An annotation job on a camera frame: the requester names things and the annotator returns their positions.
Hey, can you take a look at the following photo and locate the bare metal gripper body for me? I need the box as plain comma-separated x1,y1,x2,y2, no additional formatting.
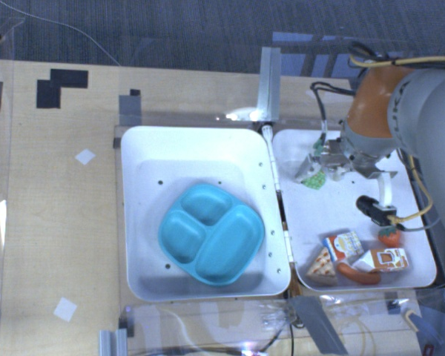
311,138,399,180

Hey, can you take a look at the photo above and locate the red strawberry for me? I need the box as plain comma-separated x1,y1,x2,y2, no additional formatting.
378,225,401,248

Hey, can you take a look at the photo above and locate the blue divided plate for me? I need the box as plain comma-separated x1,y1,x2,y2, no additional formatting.
157,182,266,288

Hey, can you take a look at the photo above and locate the white plastic tray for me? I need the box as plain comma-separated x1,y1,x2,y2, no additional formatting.
272,128,438,294
120,125,293,303

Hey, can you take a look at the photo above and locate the green dotted toy food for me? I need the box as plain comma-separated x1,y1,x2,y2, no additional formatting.
302,170,328,192

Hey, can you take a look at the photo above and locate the red sausage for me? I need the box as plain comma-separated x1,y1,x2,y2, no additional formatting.
336,262,382,286

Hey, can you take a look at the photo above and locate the white and orange carton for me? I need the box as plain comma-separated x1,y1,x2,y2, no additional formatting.
323,230,365,263

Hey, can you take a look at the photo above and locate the brown and white carton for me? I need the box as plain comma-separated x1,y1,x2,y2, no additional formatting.
351,247,409,274

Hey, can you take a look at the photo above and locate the black cylinder on white bracket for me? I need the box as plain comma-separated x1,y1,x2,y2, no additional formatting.
356,171,398,228

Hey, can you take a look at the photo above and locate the pizza slice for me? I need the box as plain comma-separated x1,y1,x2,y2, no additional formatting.
306,246,339,287

